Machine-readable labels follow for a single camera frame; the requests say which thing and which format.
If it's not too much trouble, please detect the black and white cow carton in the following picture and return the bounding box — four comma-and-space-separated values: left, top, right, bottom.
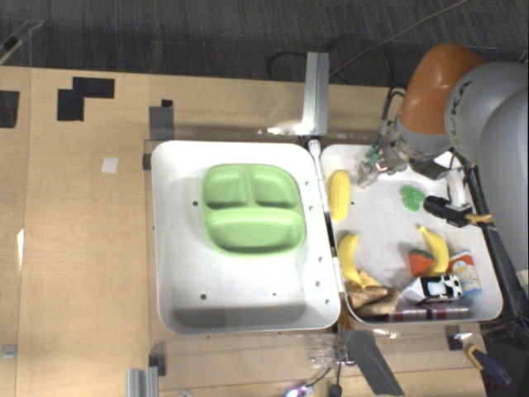
398, 274, 463, 306

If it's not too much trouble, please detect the yellow banana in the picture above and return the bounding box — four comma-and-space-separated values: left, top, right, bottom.
417, 224, 450, 276
337, 232, 363, 286

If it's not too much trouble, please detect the yellow tortilla chip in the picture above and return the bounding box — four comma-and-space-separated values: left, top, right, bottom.
355, 270, 382, 291

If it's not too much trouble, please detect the green broccoli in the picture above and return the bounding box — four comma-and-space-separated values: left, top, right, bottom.
399, 184, 427, 212

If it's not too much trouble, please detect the maroon striped packet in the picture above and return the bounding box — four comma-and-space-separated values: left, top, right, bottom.
387, 306, 471, 323

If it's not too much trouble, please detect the green divided plate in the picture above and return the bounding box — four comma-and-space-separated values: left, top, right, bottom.
201, 163, 308, 258

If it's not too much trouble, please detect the white plastic tray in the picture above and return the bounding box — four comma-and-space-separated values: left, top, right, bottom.
150, 140, 342, 336
320, 143, 504, 325

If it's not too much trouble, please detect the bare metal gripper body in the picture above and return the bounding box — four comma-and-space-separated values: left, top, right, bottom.
379, 136, 415, 176

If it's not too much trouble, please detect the red white and blue carton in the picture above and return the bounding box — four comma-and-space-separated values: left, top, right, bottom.
447, 250, 483, 297

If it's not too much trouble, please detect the yellow corn cob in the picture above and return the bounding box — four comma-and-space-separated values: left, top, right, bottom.
329, 170, 352, 222

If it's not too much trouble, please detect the red strawberry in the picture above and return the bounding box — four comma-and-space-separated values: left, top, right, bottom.
408, 248, 436, 278

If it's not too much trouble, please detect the black cylinder on white bracket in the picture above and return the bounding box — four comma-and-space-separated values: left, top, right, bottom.
422, 171, 474, 228

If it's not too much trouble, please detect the brown bread slice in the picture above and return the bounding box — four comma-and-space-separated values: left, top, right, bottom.
356, 290, 401, 318
346, 285, 390, 307

